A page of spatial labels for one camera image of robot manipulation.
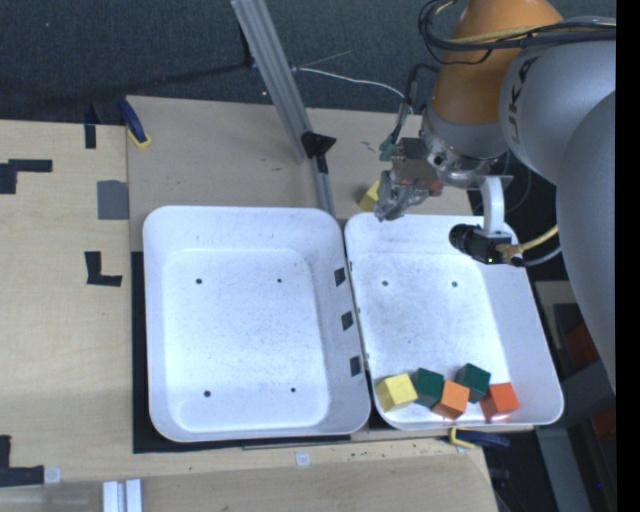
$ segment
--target yellow block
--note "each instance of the yellow block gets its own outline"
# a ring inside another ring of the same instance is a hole
[[[379,185],[380,185],[380,180],[376,180],[375,183],[371,185],[371,188],[367,190],[367,193],[358,203],[358,206],[360,206],[360,208],[362,208],[364,211],[366,212],[373,211],[373,205],[376,204],[376,201],[378,200]]]
[[[376,386],[376,395],[384,412],[399,409],[418,399],[408,373],[387,377]]]

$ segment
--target dark floor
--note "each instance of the dark floor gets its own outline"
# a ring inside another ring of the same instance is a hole
[[[398,90],[411,67],[431,62],[417,32],[417,0],[268,0],[293,66],[387,84]],[[616,17],[615,0],[551,0],[565,17]],[[443,14],[443,33],[466,2]],[[245,52],[229,1],[110,0],[1,2],[0,119],[82,123],[92,106],[104,124],[120,124],[117,101],[147,95],[245,103],[269,102]],[[299,72],[307,107],[396,112],[388,89]],[[433,76],[420,84],[427,101]],[[494,173],[513,175],[506,221],[521,240],[555,224],[554,187],[510,159]],[[481,212],[477,194],[470,199]],[[549,246],[537,251],[544,254]],[[531,257],[539,254],[532,251]],[[527,269],[532,282],[564,280],[562,257]],[[512,435],[512,446],[487,451],[503,509],[554,512],[557,507],[535,435]]]

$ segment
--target table surface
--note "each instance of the table surface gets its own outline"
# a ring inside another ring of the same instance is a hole
[[[308,163],[288,156],[275,108],[140,97],[130,101],[145,128],[160,128],[167,118],[192,116],[202,139],[180,139],[178,124],[172,143],[162,129],[151,131],[153,142],[145,153],[128,141],[124,127],[98,125],[97,147],[86,149],[79,124],[0,121],[0,162],[53,161],[52,173],[21,172],[16,194],[0,195],[0,433],[12,436],[11,466],[59,467],[65,482],[148,478],[153,487],[154,478],[160,482],[171,476],[168,481],[176,482],[180,475],[199,474],[206,480],[214,472],[235,470],[262,482],[267,473],[269,478],[290,479],[289,472],[301,469],[296,468],[295,452],[303,449],[312,463],[305,469],[324,471],[327,481],[340,471],[351,471],[351,463],[363,473],[348,478],[365,481],[367,474],[393,479],[402,468],[422,469],[434,471],[438,487],[425,490],[433,494],[446,493],[447,479],[465,474],[465,486],[474,489],[474,509],[495,510],[482,450],[460,453],[433,437],[445,431],[380,432],[365,427],[350,442],[303,448],[132,453],[130,254],[141,249],[146,214],[171,203],[312,206],[314,195]],[[357,202],[388,168],[378,160],[377,145],[395,116],[309,109],[309,117],[316,132],[338,139],[327,161],[336,217],[343,224],[361,211]],[[405,129],[413,136],[418,126],[415,117]],[[169,156],[165,142],[174,148]],[[177,163],[163,163],[163,158]],[[205,186],[203,168],[209,179],[218,180],[215,187]],[[149,169],[155,170],[153,180]],[[180,176],[187,178],[186,186],[167,185],[176,177],[181,181]],[[130,222],[98,219],[97,183],[106,180],[129,184]],[[234,183],[245,185],[243,194],[235,195]],[[471,213],[466,193],[455,189],[414,212]],[[102,253],[102,273],[123,276],[120,287],[87,285],[86,251]],[[271,468],[279,472],[264,473]],[[188,482],[186,487],[198,485],[198,480]],[[158,488],[167,498],[167,487]],[[413,494],[404,494],[412,496],[406,503],[415,502]],[[468,506],[464,494],[452,492],[450,503],[458,500],[460,507]]]

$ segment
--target small yellow object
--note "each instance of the small yellow object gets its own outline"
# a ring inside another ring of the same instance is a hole
[[[362,208],[366,212],[373,211],[373,205],[376,204],[378,200],[378,186],[380,185],[380,180],[376,180],[376,182],[371,185],[371,188],[367,190],[367,193],[358,203],[358,206]]]
[[[376,395],[384,412],[399,409],[418,399],[408,373],[387,377],[376,386]]]
[[[127,130],[127,135],[129,136],[131,142],[133,142],[138,149],[146,149],[151,145],[151,137],[149,137],[149,134],[147,132],[144,132],[145,137],[147,137],[147,140],[145,140],[144,142],[139,142],[138,139],[136,139],[135,135],[131,133],[131,130]]]
[[[473,443],[469,443],[467,441],[463,441],[462,439],[458,439],[458,428],[453,427],[449,430],[449,442],[455,446],[462,446],[463,448],[473,448],[475,445]]]

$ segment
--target metal pole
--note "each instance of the metal pole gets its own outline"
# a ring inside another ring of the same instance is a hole
[[[291,140],[295,157],[301,162],[306,157],[301,137],[313,130],[266,3],[264,0],[232,0],[231,5]],[[315,158],[310,162],[318,205],[335,216],[329,177],[320,172]]]

